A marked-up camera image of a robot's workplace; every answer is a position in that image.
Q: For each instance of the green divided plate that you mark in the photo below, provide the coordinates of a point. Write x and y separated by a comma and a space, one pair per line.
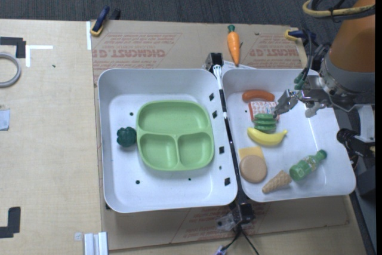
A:
174, 116

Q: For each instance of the brown cardboard board red print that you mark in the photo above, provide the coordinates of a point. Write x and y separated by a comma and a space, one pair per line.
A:
149, 50

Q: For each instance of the green cucumber slices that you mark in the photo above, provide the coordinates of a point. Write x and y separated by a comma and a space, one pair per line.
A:
265, 123

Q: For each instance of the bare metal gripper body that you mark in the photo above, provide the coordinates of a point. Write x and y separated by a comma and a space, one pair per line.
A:
314, 92

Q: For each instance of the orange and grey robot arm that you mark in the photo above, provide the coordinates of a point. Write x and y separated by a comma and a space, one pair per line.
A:
353, 41

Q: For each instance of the green bottle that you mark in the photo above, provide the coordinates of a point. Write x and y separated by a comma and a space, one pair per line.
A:
306, 166

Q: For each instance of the orange and white carton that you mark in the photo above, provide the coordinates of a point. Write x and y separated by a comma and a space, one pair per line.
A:
261, 107

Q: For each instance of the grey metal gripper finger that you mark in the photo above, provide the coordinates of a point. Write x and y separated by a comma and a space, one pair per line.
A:
280, 109
288, 96

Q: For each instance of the tan ice cream cone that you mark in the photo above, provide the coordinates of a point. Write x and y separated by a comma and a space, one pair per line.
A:
277, 182

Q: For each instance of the tan round biscuit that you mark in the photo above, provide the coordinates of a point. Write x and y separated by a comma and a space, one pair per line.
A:
253, 169

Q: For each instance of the black cylinder on white bracket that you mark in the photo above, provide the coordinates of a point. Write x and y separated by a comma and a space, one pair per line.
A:
355, 138

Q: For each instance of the yellow cheese slice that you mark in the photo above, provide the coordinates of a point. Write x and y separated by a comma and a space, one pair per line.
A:
250, 151

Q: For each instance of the yellow banana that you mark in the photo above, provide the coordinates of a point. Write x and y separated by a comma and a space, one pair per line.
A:
265, 138

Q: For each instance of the orange sausage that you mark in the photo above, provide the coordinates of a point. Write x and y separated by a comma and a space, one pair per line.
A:
258, 95

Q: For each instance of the thin black and white rod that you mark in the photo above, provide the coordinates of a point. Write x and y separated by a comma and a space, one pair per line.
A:
229, 128

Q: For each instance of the grey tape roll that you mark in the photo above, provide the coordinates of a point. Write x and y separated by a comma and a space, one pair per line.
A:
17, 74

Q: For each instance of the white plastic tray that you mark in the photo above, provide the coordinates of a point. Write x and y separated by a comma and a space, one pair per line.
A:
125, 188
307, 140

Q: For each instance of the orange carrot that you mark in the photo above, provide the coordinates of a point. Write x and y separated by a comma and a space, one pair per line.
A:
233, 44

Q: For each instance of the dark green broccoli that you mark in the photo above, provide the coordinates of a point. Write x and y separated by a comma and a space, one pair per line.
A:
126, 136

